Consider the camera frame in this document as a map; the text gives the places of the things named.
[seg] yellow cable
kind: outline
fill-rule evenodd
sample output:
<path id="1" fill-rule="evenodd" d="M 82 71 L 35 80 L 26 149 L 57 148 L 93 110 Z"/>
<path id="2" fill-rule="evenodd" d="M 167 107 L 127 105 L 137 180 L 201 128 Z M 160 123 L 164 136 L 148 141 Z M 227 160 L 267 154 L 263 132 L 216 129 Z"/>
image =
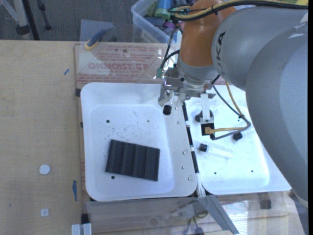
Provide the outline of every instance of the yellow cable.
<path id="1" fill-rule="evenodd" d="M 212 10 L 216 10 L 217 8 L 219 8 L 221 6 L 224 6 L 226 4 L 230 4 L 230 3 L 233 3 L 233 2 L 237 2 L 237 1 L 260 1 L 260 0 L 228 0 L 228 1 L 217 3 L 217 4 L 213 5 L 213 8 L 210 7 L 210 8 L 207 8 L 205 10 L 199 11 L 199 12 L 194 13 L 194 14 L 182 15 L 182 14 L 179 14 L 179 13 L 174 13 L 174 15 L 178 19 L 191 19 L 191 18 L 195 18 L 195 17 L 201 16 L 201 15 L 203 15 L 205 13 L 208 13 L 208 12 L 210 12 Z M 287 3 L 287 2 L 284 2 L 284 1 L 281 1 L 281 0 L 262 0 L 262 1 L 274 2 L 274 3 L 277 3 L 277 4 L 286 4 Z M 178 7 L 176 9 L 176 11 L 181 11 L 181 10 L 190 9 L 190 8 L 191 8 L 191 6 L 182 6 L 182 7 Z"/>
<path id="2" fill-rule="evenodd" d="M 241 112 L 240 108 L 238 107 L 238 105 L 237 105 L 237 103 L 236 103 L 236 101 L 235 101 L 235 99 L 231 93 L 230 86 L 229 86 L 229 83 L 227 81 L 226 81 L 226 86 L 227 86 L 227 90 L 228 90 L 229 96 L 231 98 L 231 101 L 235 105 L 238 113 L 241 116 L 243 116 L 243 113 Z M 245 129 L 247 126 L 248 126 L 248 124 L 245 127 L 229 127 L 229 128 L 218 128 L 218 129 L 211 129 L 210 127 L 206 127 L 205 133 L 206 134 L 214 134 L 215 132 L 219 132 L 219 131 L 240 131 L 240 130 Z"/>

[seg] clear plastic container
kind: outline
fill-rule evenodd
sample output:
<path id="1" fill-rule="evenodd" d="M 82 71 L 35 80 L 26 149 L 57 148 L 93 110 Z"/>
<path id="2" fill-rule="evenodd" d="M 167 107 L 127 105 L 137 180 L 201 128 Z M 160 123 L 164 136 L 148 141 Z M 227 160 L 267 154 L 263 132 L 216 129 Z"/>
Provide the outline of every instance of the clear plastic container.
<path id="1" fill-rule="evenodd" d="M 134 31 L 136 31 L 136 36 L 142 35 L 142 38 L 151 43 L 168 43 L 170 34 L 166 34 L 164 30 L 153 26 L 144 18 L 156 3 L 157 0 L 139 0 L 131 7 Z"/>

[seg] gray floor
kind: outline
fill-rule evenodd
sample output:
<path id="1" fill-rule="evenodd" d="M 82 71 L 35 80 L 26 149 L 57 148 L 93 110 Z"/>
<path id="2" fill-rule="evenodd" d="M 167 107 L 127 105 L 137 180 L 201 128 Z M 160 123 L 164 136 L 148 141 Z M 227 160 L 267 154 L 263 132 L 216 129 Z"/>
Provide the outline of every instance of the gray floor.
<path id="1" fill-rule="evenodd" d="M 7 0 L 12 6 L 13 0 Z M 131 6 L 138 0 L 42 0 L 52 26 L 45 23 L 36 0 L 29 0 L 35 25 L 41 40 L 79 41 L 82 20 L 132 24 Z M 4 6 L 0 6 L 0 39 L 21 39 L 15 31 L 16 22 Z"/>

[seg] white tray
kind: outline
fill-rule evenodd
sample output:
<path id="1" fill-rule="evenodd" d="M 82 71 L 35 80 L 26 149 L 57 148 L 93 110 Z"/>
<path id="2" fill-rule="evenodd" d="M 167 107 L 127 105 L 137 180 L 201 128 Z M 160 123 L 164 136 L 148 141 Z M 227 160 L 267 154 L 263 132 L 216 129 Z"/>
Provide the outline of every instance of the white tray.
<path id="1" fill-rule="evenodd" d="M 83 87 L 86 188 L 93 199 L 179 197 L 194 192 L 197 182 L 182 109 L 164 115 L 157 103 L 159 90 L 159 84 Z M 105 172 L 111 139 L 159 148 L 158 181 Z"/>
<path id="2" fill-rule="evenodd" d="M 230 86 L 236 103 L 249 121 L 244 91 Z M 225 85 L 217 85 L 217 90 L 235 109 Z M 201 101 L 192 98 L 186 102 L 189 124 L 197 155 L 203 187 L 215 195 L 244 194 L 290 190 L 291 187 L 274 164 L 257 136 L 253 125 L 243 131 L 243 138 L 235 141 L 232 136 L 212 141 L 201 135 L 200 123 L 195 116 L 201 111 Z M 215 128 L 244 127 L 243 120 L 232 112 L 216 95 L 210 100 Z M 216 137 L 227 132 L 216 132 Z M 199 151 L 201 143 L 208 145 L 208 151 Z"/>
<path id="3" fill-rule="evenodd" d="M 216 88 L 231 104 L 226 86 Z M 237 104 L 250 119 L 245 92 L 231 88 Z M 194 192 L 197 182 L 182 109 L 164 115 L 157 103 L 159 90 L 158 84 L 118 83 L 90 83 L 82 89 L 86 188 L 93 199 L 180 197 Z M 194 120 L 201 110 L 200 99 L 192 98 L 186 106 L 201 182 L 208 192 L 226 195 L 291 189 L 253 126 L 238 141 L 231 136 L 212 141 L 201 135 L 200 124 Z M 215 128 L 245 125 L 218 96 L 210 101 L 210 108 Z M 106 173 L 111 139 L 159 148 L 158 181 Z M 208 144 L 207 152 L 198 150 L 200 143 Z"/>

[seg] black rubber block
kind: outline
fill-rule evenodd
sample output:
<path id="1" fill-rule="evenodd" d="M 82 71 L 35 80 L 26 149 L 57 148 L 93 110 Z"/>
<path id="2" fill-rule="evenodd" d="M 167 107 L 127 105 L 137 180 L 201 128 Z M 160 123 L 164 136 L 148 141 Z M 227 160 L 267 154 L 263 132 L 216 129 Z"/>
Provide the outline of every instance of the black rubber block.
<path id="1" fill-rule="evenodd" d="M 160 149 L 111 140 L 106 172 L 158 180 Z"/>

